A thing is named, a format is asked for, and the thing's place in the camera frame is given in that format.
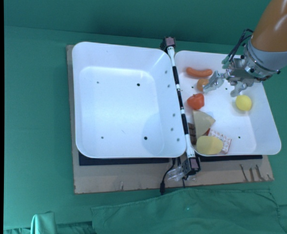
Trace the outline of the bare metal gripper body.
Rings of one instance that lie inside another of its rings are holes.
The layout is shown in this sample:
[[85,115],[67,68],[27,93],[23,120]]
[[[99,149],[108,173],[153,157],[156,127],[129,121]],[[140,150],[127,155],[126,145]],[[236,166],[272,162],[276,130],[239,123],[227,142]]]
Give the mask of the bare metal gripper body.
[[239,58],[226,57],[224,59],[225,79],[231,85],[238,85],[239,82],[246,86],[262,82],[278,73],[277,70],[269,70],[247,54]]

